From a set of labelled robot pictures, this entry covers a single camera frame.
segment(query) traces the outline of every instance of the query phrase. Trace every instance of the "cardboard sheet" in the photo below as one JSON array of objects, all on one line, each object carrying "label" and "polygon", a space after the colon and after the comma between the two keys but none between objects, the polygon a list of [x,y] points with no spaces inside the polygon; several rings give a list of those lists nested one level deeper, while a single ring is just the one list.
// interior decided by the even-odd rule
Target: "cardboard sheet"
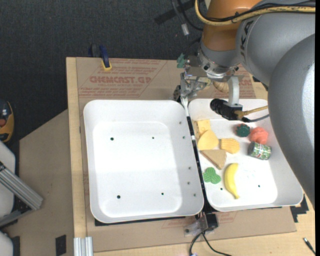
[{"label": "cardboard sheet", "polygon": [[[136,223],[95,225],[89,201],[89,180],[83,109],[95,99],[168,100],[180,84],[180,73],[174,60],[111,59],[112,70],[104,71],[99,58],[76,58],[83,180],[85,190],[87,236],[93,238],[95,252],[188,243],[184,226],[195,221],[194,216]],[[254,84],[243,67],[240,98],[266,97],[262,85]],[[198,93],[198,98],[228,98],[211,86]],[[289,207],[253,209],[216,213],[219,227],[207,236],[210,240],[289,233],[296,227]]]}]

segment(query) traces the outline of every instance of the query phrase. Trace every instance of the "brown triangle toy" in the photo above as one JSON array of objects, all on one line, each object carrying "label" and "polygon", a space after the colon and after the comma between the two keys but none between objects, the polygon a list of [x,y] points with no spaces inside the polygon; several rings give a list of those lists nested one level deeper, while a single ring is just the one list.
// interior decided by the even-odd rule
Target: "brown triangle toy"
[{"label": "brown triangle toy", "polygon": [[219,170],[225,166],[227,152],[224,149],[203,150],[201,153]]}]

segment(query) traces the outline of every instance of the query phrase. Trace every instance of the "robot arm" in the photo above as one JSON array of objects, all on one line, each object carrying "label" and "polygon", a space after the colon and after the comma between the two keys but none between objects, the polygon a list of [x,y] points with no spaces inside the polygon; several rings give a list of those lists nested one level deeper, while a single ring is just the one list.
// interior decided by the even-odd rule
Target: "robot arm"
[{"label": "robot arm", "polygon": [[299,0],[211,0],[206,16],[214,18],[204,18],[196,1],[206,24],[197,59],[189,58],[181,77],[181,95],[191,97],[210,82],[228,80],[239,64],[260,80],[268,88],[274,133],[313,208],[315,6]]}]

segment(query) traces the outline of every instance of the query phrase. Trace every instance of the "yellow cable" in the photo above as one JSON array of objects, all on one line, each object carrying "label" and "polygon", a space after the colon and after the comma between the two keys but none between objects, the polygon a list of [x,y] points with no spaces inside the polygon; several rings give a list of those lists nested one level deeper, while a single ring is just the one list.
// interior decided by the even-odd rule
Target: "yellow cable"
[{"label": "yellow cable", "polygon": [[249,19],[254,16],[258,16],[261,14],[267,14],[267,13],[279,13],[279,12],[286,12],[286,13],[315,13],[316,7],[313,6],[282,6],[282,7],[269,7],[261,10],[256,10],[247,14],[244,14],[239,17],[235,17],[231,20],[226,21],[212,21],[207,19],[206,17],[203,17],[202,14],[199,11],[198,6],[198,0],[195,0],[194,3],[195,13],[198,16],[198,18],[205,24],[212,25],[212,26],[225,26],[225,25],[231,25],[237,22],[241,22],[243,20]]},{"label": "yellow cable", "polygon": [[254,108],[254,109],[247,110],[247,111],[236,110],[236,111],[234,111],[234,113],[238,116],[239,119],[241,119],[244,116],[247,116],[251,113],[258,112],[261,110],[266,110],[267,108],[268,108],[268,106],[261,106],[261,107]]}]

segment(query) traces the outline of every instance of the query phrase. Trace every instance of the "white plastic part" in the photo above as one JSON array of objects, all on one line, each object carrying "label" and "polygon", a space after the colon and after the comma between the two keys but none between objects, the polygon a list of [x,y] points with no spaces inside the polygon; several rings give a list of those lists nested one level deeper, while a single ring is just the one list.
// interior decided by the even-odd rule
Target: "white plastic part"
[{"label": "white plastic part", "polygon": [[[0,141],[0,161],[14,173],[16,157],[11,150]],[[0,218],[10,214],[14,206],[14,194],[0,183]]]},{"label": "white plastic part", "polygon": [[192,216],[204,205],[184,108],[93,100],[83,111],[90,208],[104,223]]},{"label": "white plastic part", "polygon": [[[215,168],[222,181],[216,185],[204,183],[210,205],[218,211],[227,212],[299,204],[303,199],[302,188],[281,151],[270,118],[248,123],[251,128],[262,127],[269,133],[267,145],[272,148],[271,157],[269,160],[257,159],[247,154],[250,144],[249,138],[239,137],[235,133],[236,125],[241,122],[229,121],[216,114],[210,109],[210,102],[211,99],[192,100],[188,106],[190,118],[194,121],[209,119],[211,129],[219,139],[234,138],[240,143],[240,152],[236,154],[227,152],[224,169]],[[244,111],[268,104],[263,99],[240,99],[239,103],[243,105]],[[252,113],[247,117],[254,120],[267,114],[268,110],[266,109]],[[214,167],[200,151],[199,160],[202,172],[208,167]],[[239,199],[235,199],[224,185],[224,171],[231,163],[239,164],[235,174]]]},{"label": "white plastic part", "polygon": [[0,255],[14,256],[14,246],[9,237],[0,232]]}]

